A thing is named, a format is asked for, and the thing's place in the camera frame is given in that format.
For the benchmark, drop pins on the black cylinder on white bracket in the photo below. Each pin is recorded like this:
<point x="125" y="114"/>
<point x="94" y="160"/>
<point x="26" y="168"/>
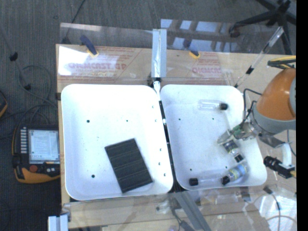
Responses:
<point x="274" y="163"/>

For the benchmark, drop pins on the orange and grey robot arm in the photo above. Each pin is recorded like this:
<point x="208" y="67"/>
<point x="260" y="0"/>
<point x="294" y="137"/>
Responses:
<point x="276" y="100"/>

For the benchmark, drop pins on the white plastic tray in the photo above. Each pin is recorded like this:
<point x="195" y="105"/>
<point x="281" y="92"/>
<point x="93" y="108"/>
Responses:
<point x="199" y="141"/>
<point x="108" y="112"/>

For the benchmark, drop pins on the brown cardboard board red print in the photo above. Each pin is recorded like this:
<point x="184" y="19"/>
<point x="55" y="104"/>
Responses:
<point x="134" y="64"/>

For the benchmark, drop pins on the labelled clear bottle black cap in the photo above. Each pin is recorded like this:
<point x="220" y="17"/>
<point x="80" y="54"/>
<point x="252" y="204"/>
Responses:
<point x="232" y="149"/>
<point x="237" y="173"/>

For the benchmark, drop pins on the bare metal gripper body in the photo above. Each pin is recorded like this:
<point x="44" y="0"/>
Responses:
<point x="245" y="132"/>

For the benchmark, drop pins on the black office chair base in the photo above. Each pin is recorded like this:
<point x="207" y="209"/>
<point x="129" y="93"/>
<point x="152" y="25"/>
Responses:
<point x="272" y="13"/>

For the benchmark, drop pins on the black ribbed rectangular panel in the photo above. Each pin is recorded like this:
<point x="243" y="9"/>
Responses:
<point x="128" y="165"/>

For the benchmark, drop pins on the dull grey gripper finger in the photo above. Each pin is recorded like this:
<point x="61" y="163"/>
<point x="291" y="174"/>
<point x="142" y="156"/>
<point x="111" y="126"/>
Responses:
<point x="225" y="136"/>

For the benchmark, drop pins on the clear plastic bottle black cap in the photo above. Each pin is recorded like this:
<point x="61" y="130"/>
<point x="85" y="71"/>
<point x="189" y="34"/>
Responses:
<point x="207" y="179"/>
<point x="210" y="105"/>

